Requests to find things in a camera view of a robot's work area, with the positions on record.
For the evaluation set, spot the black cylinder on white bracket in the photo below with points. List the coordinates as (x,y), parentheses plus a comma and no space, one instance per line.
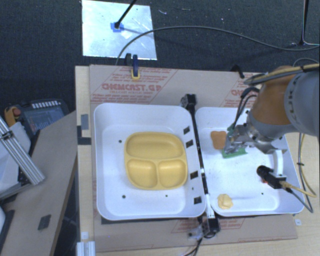
(271,176)

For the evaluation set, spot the orange toy bread slice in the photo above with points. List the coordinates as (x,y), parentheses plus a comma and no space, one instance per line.
(217,140)

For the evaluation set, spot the yellow lumpy toy food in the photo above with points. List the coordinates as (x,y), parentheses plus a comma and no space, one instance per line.
(225,202)

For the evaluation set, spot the brown cardboard board red print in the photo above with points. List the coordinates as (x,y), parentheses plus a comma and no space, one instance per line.
(165,85)

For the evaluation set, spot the green flat block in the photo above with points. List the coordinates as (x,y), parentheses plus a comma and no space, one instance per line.
(236,154)

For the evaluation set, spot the thin black and white rod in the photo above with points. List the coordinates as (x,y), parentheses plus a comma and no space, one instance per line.
(199,152)

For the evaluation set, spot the white plastic tray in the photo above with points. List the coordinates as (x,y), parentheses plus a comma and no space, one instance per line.
(237,180)
(112,175)

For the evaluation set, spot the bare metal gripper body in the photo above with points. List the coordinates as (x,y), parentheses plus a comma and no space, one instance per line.
(260,142)

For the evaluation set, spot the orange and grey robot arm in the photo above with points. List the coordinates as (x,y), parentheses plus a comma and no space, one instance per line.
(282,100)

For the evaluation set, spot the yellow divided plate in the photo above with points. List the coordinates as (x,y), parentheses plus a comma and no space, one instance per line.
(155,160)

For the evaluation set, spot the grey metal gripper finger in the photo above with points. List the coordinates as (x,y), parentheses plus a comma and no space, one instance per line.
(228,148)
(240,146)

